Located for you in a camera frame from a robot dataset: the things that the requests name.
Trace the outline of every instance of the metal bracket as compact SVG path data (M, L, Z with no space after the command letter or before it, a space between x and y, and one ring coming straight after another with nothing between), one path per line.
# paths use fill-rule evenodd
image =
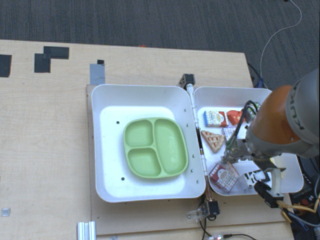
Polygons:
M204 202L197 209L187 212L186 219L188 222L195 221L198 223L202 219L208 217L209 214L208 202Z
M76 226L76 237L77 240L96 240L96 222L78 222Z

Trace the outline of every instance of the white cable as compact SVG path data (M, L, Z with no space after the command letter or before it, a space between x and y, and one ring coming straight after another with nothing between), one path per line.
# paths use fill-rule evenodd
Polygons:
M266 44L265 44L265 46L264 46L264 48L263 48L263 50L262 50L262 54L261 54L261 58L260 58L260 76L261 76L261 78L262 78L262 58L263 58L263 56L264 56L265 49L267 48L267 46L268 46L268 44L270 43L271 39L272 39L276 34L278 34L279 32L281 32L282 30L287 30L287 29L296 27L296 26L298 26L298 25L300 24L300 22L301 22L301 19L302 19L301 9L300 9L292 0L289 0L289 1L299 10L299 12L300 12L300 19L299 19L299 21L298 21L296 24L291 25L291 26L284 27L284 28L278 30L277 32L275 32L275 33L269 38L269 40L266 42Z

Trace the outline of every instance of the snack package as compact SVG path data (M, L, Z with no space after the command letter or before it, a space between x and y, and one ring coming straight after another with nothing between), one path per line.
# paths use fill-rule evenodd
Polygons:
M204 124L206 127L227 127L229 125L227 113L224 111L205 111Z
M240 118L241 118L241 115L242 115L242 112L241 111L237 111L237 110L230 110L226 113L227 117L228 117L228 120L229 122L235 126L239 123L240 121Z
M210 180L226 193L231 191L238 177L239 173L230 162L224 165L217 163L209 174Z
M236 130L237 127L225 127L222 129L222 134L224 135L225 139L228 141L234 131ZM246 132L245 131L239 131L237 139L245 139L246 138Z

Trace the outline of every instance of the wire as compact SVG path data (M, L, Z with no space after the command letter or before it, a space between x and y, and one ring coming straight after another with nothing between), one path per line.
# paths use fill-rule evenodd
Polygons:
M255 239L254 237L252 237L251 235L248 235L248 234L224 234L223 238L231 238L231 237L234 237L234 236L244 236L244 237L250 238L252 240L257 240L257 239Z
M310 160L311 160L311 164L312 164L313 168L315 169L315 171L316 171L317 173L319 173L319 169L318 169L318 167L315 165L315 160L314 160L313 158L311 158Z
M208 219L209 221L211 221L211 222L214 222L214 221L216 220L216 218L217 218L217 216L214 216L213 218L207 217L207 219Z
M291 213L291 212L289 212L288 215L289 215L290 217L294 218L295 220L300 221L300 222L302 222L302 223L304 223L304 224L306 224L306 225L308 225L308 226L310 226L310 227L314 227L314 228L320 227L320 223L319 223L319 224L312 224L312 223L307 222L307 221L305 221L304 219L302 219L302 218L294 215L294 214Z
M283 30L287 30L287 29L290 29L290 28L293 28L293 27L298 26L298 25L300 24L301 20L302 20L302 12L301 12L301 9L300 9L292 0L289 0L289 1L299 10L299 12L300 12L300 19L299 19L299 21L298 21L296 24L291 25L291 26L284 27L284 28L278 30L277 32L275 32L275 33L269 38L269 40L266 42L266 44L265 44L265 46L264 46L264 48L263 48L263 50L262 50L262 54L261 54L261 58L260 58L260 77L261 77L261 78L263 77L263 76L262 76L262 58L263 58L263 56L264 56L265 50L266 50L268 44L270 43L271 39L272 39L276 34L278 34L279 32L281 32L281 31L283 31Z
M252 100L248 100L248 101L245 103L245 105L244 105L244 107L243 107L243 110L242 110L242 115L241 115L241 117L240 117L239 123L237 124L237 126L236 126L233 134L232 134L231 137L229 138L229 140L226 142L226 148L227 148L227 150L231 149L231 147L232 147L233 144L235 143L235 141L236 141L236 139L237 139L237 136L238 136L238 133L239 133L239 130L240 130L240 127L241 127L241 125L242 125L242 123L243 123L243 120L244 120L244 118L245 118L245 116L246 116L247 110L248 110L249 108L250 108L251 110L253 110L250 105L253 105L255 111L258 112L258 108L257 108L256 104L255 104Z
M202 230L203 230L202 240L205 239L205 235L206 235L206 234L208 235L208 237L212 237L212 235L209 234L209 233L207 232L207 230L206 230L206 229L207 229L207 218L204 218L204 226L202 225L201 220L199 221L199 223L200 223L200 226L201 226L201 228L202 228Z
M285 218L285 220L289 223L292 223L292 220L289 218L289 216L286 214L284 209L281 211L282 216Z
M303 205L299 205L299 204L290 205L290 204L287 204L287 203L285 203L283 201L280 201L280 200L277 201L276 203L279 205L280 208L285 208L285 209L292 208L292 209L303 210L303 211L307 211L307 212L315 214L317 212L317 209L318 209L318 206L319 206L319 201L320 201L320 194L318 195L318 197L317 197L317 199L315 201L313 209L305 207Z
M253 69L253 71L255 72L255 74L259 77L259 80L261 81L262 83L262 87L266 88L265 86L265 83L264 83L264 80L262 79L261 75L258 73L258 71L250 64L248 63L249 67Z
M249 106L248 109L250 109L255 115L257 114L257 112L251 106Z
M318 176L318 179L316 180L315 182L315 185L314 185L314 195L317 196L317 188L318 188L318 184L319 184L319 180L320 180L320 174ZM320 214L320 206L318 205L318 215Z

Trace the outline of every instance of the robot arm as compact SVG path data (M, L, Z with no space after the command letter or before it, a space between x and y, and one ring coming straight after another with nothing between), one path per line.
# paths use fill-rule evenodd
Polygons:
M281 171L270 158L292 153L304 158L319 155L319 69L295 85L274 90L263 102L245 139L227 145L223 162L249 159L264 172L271 172L272 188L258 182L255 190L271 207L278 207Z
M248 128L246 145L253 159L319 154L319 69L267 97Z

